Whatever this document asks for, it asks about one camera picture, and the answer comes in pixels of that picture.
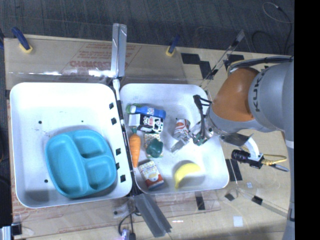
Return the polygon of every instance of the gray carpet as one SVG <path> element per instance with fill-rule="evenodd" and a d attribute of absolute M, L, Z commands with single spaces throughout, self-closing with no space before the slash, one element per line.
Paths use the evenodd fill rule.
<path fill-rule="evenodd" d="M 127 41 L 225 50 L 240 30 L 239 51 L 294 55 L 295 0 L 0 0 L 0 28 L 25 34 L 110 40 L 112 24 L 127 25 Z M 4 54 L 0 51 L 0 227 L 10 224 L 8 125 Z"/>

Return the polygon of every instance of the black cable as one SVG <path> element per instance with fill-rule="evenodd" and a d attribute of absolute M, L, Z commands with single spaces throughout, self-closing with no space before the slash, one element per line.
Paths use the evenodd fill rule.
<path fill-rule="evenodd" d="M 284 16 L 286 17 L 286 19 L 287 19 L 288 21 L 278 20 L 278 19 L 270 16 L 270 15 L 265 11 L 265 8 L 264 8 L 264 5 L 265 5 L 265 4 L 271 4 L 271 5 L 273 5 L 278 11 L 280 11 L 280 12 L 282 12 L 282 13 L 284 14 Z M 271 19 L 273 19 L 273 20 L 275 20 L 275 21 L 278 21 L 278 22 L 280 22 L 280 23 L 290 24 L 290 30 L 289 30 L 289 33 L 288 33 L 288 35 L 287 35 L 287 37 L 286 37 L 286 40 L 285 40 L 285 43 L 284 43 L 284 49 L 283 49 L 283 54 L 284 54 L 284 55 L 287 55 L 287 54 L 288 54 L 288 51 L 289 51 L 289 48 L 292 47 L 292 46 L 294 46 L 294 44 L 291 44 L 291 45 L 288 46 L 288 42 L 289 42 L 289 39 L 290 39 L 290 36 L 291 36 L 291 33 L 292 33 L 292 27 L 293 27 L 292 24 L 293 24 L 293 22 L 291 22 L 289 16 L 286 14 L 286 12 L 285 12 L 284 10 L 282 10 L 278 5 L 276 5 L 276 4 L 272 3 L 272 2 L 265 2 L 265 3 L 262 5 L 262 8 L 263 8 L 264 13 L 265 13 L 268 17 L 270 17 Z M 278 50 L 279 50 L 279 53 L 281 53 L 281 48 L 280 48 L 280 45 L 279 45 L 279 43 L 277 42 L 277 40 L 276 40 L 275 38 L 273 38 L 271 35 L 269 35 L 268 33 L 264 32 L 264 31 L 260 31 L 260 30 L 255 31 L 255 32 L 251 35 L 251 42 L 252 42 L 252 45 L 253 45 L 253 49 L 254 49 L 254 51 L 255 51 L 256 53 L 257 53 L 258 51 L 257 51 L 257 49 L 256 49 L 256 47 L 255 47 L 254 37 L 255 37 L 257 34 L 266 35 L 269 39 L 271 39 L 271 40 L 277 45 Z"/>
<path fill-rule="evenodd" d="M 227 69 L 228 73 L 231 73 L 233 69 L 239 68 L 239 67 L 252 67 L 254 65 L 258 64 L 268 64 L 268 63 L 284 63 L 284 62 L 292 62 L 294 56 L 272 56 L 272 57 L 265 57 L 265 58 L 259 58 L 259 59 L 248 59 L 244 61 L 236 61 L 232 63 L 229 68 Z"/>
<path fill-rule="evenodd" d="M 201 139 L 203 140 L 206 136 L 206 127 L 205 127 L 205 116 L 203 110 L 200 111 L 201 115 Z"/>
<path fill-rule="evenodd" d="M 119 223 L 118 225 L 118 232 L 120 234 L 120 236 L 122 236 L 122 230 L 121 230 L 121 225 L 122 223 L 126 220 L 126 218 L 128 218 L 130 216 L 131 218 L 131 228 L 132 228 L 132 233 L 134 232 L 134 226 L 133 226 L 133 222 L 132 222 L 132 214 L 136 213 L 137 211 L 134 210 L 133 212 L 130 212 L 127 216 L 125 216 Z"/>
<path fill-rule="evenodd" d="M 2 144 L 1 135 L 0 135 L 0 163 L 4 160 L 4 157 L 5 157 L 5 148 Z"/>

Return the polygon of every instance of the blue plastic tray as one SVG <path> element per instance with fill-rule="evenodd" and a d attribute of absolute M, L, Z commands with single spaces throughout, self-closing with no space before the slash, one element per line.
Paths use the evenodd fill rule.
<path fill-rule="evenodd" d="M 46 144 L 45 158 L 55 188 L 68 198 L 100 192 L 116 180 L 111 149 L 103 136 L 93 130 L 52 137 Z"/>

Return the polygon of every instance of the gray robot arm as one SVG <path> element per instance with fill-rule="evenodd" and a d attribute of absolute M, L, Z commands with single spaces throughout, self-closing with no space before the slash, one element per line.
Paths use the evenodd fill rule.
<path fill-rule="evenodd" d="M 294 59 L 287 56 L 275 56 L 240 61 L 232 65 L 228 71 L 233 74 L 238 68 L 266 62 L 276 65 L 258 73 L 248 90 L 247 102 L 253 116 L 252 120 L 233 121 L 221 118 L 212 108 L 208 109 L 207 120 L 219 133 L 220 138 L 228 135 L 237 136 L 237 132 L 242 129 L 254 129 L 260 132 L 283 131 L 291 176 L 290 205 L 283 239 L 293 240 L 295 239 Z"/>

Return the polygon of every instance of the wire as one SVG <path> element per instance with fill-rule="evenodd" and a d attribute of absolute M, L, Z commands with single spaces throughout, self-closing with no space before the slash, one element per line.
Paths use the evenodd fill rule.
<path fill-rule="evenodd" d="M 284 16 L 286 17 L 287 21 L 284 21 L 284 20 L 280 20 L 280 19 L 277 19 L 275 17 L 272 17 L 270 14 L 267 13 L 266 9 L 265 9 L 265 5 L 266 4 L 269 4 L 269 5 L 272 5 L 274 6 L 278 11 L 282 12 L 284 14 Z M 286 12 L 284 10 L 282 10 L 280 8 L 280 6 L 274 4 L 273 2 L 264 2 L 262 4 L 262 9 L 263 9 L 263 12 L 271 19 L 273 19 L 274 21 L 277 21 L 277 22 L 280 22 L 280 23 L 285 23 L 285 24 L 290 24 L 290 30 L 289 30 L 289 33 L 286 37 L 286 40 L 285 40 L 285 43 L 284 43 L 284 49 L 283 49 L 283 54 L 287 55 L 288 54 L 288 51 L 289 51 L 289 48 L 294 46 L 294 43 L 289 45 L 288 46 L 288 42 L 289 42 L 289 38 L 291 36 L 291 33 L 292 33 L 292 29 L 293 29 L 293 24 L 295 23 L 294 21 L 291 21 L 289 16 L 286 14 Z M 267 37 L 269 37 L 272 41 L 274 41 L 276 43 L 276 45 L 278 46 L 279 48 L 279 51 L 281 52 L 281 49 L 280 49 L 280 45 L 279 43 L 277 42 L 277 40 L 275 38 L 273 38 L 271 35 L 269 35 L 268 33 L 266 32 L 263 32 L 263 31 L 255 31 L 252 35 L 251 35 L 251 42 L 252 42 L 252 45 L 253 45 L 253 48 L 254 48 L 254 51 L 257 52 L 257 49 L 255 47 L 255 42 L 254 42 L 254 37 L 257 35 L 257 34 L 263 34 L 263 35 L 266 35 Z"/>
<path fill-rule="evenodd" d="M 0 154 L 1 154 L 1 157 L 0 157 L 0 163 L 1 163 L 2 161 L 4 161 L 4 157 L 5 157 L 5 149 L 4 149 L 4 146 L 2 144 L 1 138 L 0 138 Z"/>
<path fill-rule="evenodd" d="M 133 225 L 133 221 L 132 221 L 132 214 L 136 213 L 137 210 L 134 210 L 133 212 L 130 212 L 127 216 L 125 216 L 119 223 L 118 225 L 118 232 L 120 234 L 120 236 L 122 236 L 122 230 L 121 230 L 121 225 L 122 223 L 126 220 L 126 218 L 130 217 L 130 220 L 131 220 L 131 230 L 132 230 L 132 233 L 134 232 L 134 225 Z"/>
<path fill-rule="evenodd" d="M 274 6 L 275 8 L 277 8 L 279 11 L 283 12 L 284 15 L 287 17 L 288 21 L 279 20 L 279 19 L 277 19 L 277 18 L 274 18 L 274 17 L 270 16 L 270 15 L 267 13 L 267 11 L 265 10 L 265 4 L 273 5 L 273 6 Z M 263 9 L 264 13 L 265 13 L 268 17 L 270 17 L 271 19 L 273 19 L 273 20 L 275 20 L 275 21 L 277 21 L 277 22 L 289 23 L 289 24 L 295 23 L 294 21 L 290 21 L 290 18 L 288 17 L 288 15 L 287 15 L 278 5 L 274 4 L 273 2 L 264 2 L 263 5 L 262 5 L 262 9 Z"/>
<path fill-rule="evenodd" d="M 271 56 L 265 58 L 254 58 L 254 59 L 247 59 L 247 60 L 239 60 L 231 63 L 227 68 L 227 74 L 230 75 L 232 72 L 237 70 L 240 67 L 252 67 L 258 64 L 279 64 L 285 62 L 292 62 L 294 60 L 294 56 Z"/>
<path fill-rule="evenodd" d="M 205 116 L 203 111 L 200 111 L 201 115 L 201 139 L 203 140 L 206 136 L 206 127 L 205 127 Z"/>
<path fill-rule="evenodd" d="M 278 154 L 263 154 L 264 160 L 262 161 L 262 164 L 270 166 L 278 163 L 282 163 L 284 161 L 287 161 L 287 157 L 284 155 L 278 155 Z M 278 158 L 277 160 L 270 160 L 266 159 L 266 157 L 272 157 L 272 158 Z"/>

